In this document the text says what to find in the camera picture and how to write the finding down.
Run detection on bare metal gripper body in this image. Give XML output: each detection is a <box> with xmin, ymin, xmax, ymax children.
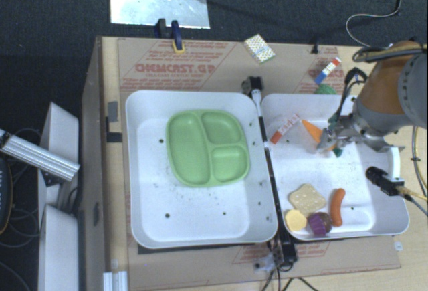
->
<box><xmin>329</xmin><ymin>114</ymin><xmax>391</xmax><ymax>153</ymax></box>

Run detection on orange carrot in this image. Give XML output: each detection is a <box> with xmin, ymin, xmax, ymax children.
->
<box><xmin>302</xmin><ymin>119</ymin><xmax>344</xmax><ymax>158</ymax></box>

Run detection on white plastic tray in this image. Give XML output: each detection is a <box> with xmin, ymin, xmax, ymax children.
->
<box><xmin>260</xmin><ymin>92</ymin><xmax>411</xmax><ymax>243</ymax></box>
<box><xmin>125</xmin><ymin>89</ymin><xmax>280</xmax><ymax>250</ymax></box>

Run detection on white and orange packet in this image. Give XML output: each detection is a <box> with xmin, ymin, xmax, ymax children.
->
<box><xmin>270</xmin><ymin>112</ymin><xmax>301</xmax><ymax>145</ymax></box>

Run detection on green broccoli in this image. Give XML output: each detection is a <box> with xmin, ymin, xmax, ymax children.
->
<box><xmin>314</xmin><ymin>82</ymin><xmax>339</xmax><ymax>96</ymax></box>

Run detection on thin black and white rod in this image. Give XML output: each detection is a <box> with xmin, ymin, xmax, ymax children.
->
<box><xmin>253</xmin><ymin>89</ymin><xmax>287</xmax><ymax>246</ymax></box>

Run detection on tan bread slice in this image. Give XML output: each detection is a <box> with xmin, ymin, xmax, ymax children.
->
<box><xmin>288</xmin><ymin>183</ymin><xmax>328</xmax><ymax>218</ymax></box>

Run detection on red white blue stick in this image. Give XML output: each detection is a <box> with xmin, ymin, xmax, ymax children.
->
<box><xmin>314</xmin><ymin>56</ymin><xmax>343</xmax><ymax>86</ymax></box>

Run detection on orange sausage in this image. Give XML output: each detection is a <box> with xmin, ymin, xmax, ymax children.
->
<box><xmin>330</xmin><ymin>187</ymin><xmax>346</xmax><ymax>227</ymax></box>

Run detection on purple grapes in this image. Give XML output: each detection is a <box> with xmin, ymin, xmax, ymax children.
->
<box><xmin>307</xmin><ymin>211</ymin><xmax>334</xmax><ymax>237</ymax></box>

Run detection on yellow biscuit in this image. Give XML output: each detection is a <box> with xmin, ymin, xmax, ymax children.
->
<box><xmin>284</xmin><ymin>209</ymin><xmax>308</xmax><ymax>233</ymax></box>

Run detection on white carton with yellow print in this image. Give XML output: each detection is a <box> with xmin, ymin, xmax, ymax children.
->
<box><xmin>243</xmin><ymin>33</ymin><xmax>277</xmax><ymax>65</ymax></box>

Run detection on brown cardboard board red print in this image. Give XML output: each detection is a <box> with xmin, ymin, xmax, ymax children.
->
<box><xmin>116</xmin><ymin>37</ymin><xmax>402</xmax><ymax>284</ymax></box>

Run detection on green divided plate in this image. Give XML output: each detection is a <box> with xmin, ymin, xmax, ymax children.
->
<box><xmin>165</xmin><ymin>110</ymin><xmax>251</xmax><ymax>188</ymax></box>

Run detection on black cylinder on white bracket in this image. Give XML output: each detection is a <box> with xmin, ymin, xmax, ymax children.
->
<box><xmin>365</xmin><ymin>145</ymin><xmax>407</xmax><ymax>197</ymax></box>

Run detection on black block with thin wires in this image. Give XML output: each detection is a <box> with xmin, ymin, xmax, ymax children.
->
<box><xmin>241</xmin><ymin>76</ymin><xmax>265</xmax><ymax>97</ymax></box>
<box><xmin>276</xmin><ymin>238</ymin><xmax>299</xmax><ymax>266</ymax></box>

